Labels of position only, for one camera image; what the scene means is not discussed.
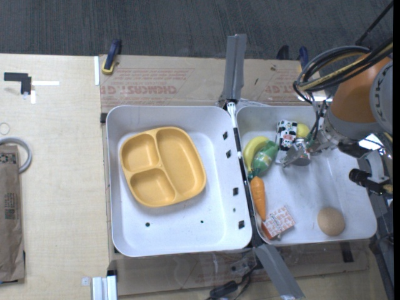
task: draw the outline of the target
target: blue clamp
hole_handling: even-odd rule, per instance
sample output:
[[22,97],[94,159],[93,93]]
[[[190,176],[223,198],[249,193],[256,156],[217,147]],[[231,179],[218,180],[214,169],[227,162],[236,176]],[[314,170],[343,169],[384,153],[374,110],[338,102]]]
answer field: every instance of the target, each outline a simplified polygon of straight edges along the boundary
[[301,65],[301,69],[302,69],[308,63],[308,51],[307,51],[307,48],[304,46],[302,46],[299,49],[299,60],[300,60],[300,65]]
[[121,40],[112,40],[110,51],[108,52],[107,59],[104,60],[101,66],[101,72],[104,74],[112,74],[114,71],[114,57],[116,54],[121,52]]

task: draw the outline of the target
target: white tape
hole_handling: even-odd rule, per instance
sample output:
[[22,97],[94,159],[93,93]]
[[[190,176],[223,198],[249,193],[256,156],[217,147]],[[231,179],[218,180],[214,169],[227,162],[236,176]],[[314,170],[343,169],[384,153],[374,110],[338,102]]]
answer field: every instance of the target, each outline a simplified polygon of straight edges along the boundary
[[99,84],[100,84],[99,57],[94,57],[94,85],[98,86]]
[[31,90],[31,104],[35,104],[35,103],[36,103],[36,91]]
[[33,86],[59,86],[59,81],[32,81]]

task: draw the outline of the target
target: banana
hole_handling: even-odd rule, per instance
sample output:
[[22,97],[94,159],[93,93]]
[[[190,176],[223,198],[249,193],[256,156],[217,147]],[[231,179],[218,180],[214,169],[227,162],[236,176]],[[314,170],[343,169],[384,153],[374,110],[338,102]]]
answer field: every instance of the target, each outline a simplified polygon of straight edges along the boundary
[[254,155],[265,145],[266,141],[269,139],[264,136],[257,136],[252,138],[244,147],[243,150],[243,159],[244,165],[247,168],[247,171],[251,171],[251,162],[253,161]]

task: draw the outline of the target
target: yellow divided plate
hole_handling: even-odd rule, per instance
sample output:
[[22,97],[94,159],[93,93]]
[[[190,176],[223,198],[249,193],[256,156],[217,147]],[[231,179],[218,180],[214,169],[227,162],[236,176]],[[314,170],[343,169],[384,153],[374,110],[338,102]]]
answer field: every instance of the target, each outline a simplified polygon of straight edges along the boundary
[[206,185],[200,155],[189,135],[177,127],[160,127],[126,139],[119,158],[133,196],[148,207],[193,198]]

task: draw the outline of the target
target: white tray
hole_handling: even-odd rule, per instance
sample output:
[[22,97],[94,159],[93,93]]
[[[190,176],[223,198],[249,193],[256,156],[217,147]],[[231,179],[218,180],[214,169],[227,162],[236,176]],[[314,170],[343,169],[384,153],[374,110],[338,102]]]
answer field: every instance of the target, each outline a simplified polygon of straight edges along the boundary
[[[255,136],[275,140],[279,120],[297,121],[310,128],[315,122],[312,107],[242,107],[236,114],[241,146]],[[335,149],[313,156],[308,166],[290,165],[283,169],[273,164],[262,177],[266,186],[267,213],[286,206],[296,224],[282,233],[281,240],[269,241],[262,233],[258,219],[257,230],[267,242],[275,245],[320,243],[367,239],[376,232],[377,223],[367,191],[349,180],[356,159]],[[345,230],[338,236],[325,235],[318,227],[317,215],[324,207],[342,211]]]
[[[129,136],[163,126],[176,126],[190,135],[207,183],[192,199],[150,208],[131,194],[119,148]],[[237,250],[249,244],[252,229],[246,193],[226,111],[214,106],[119,106],[107,115],[106,127],[112,240],[120,253],[143,257]]]

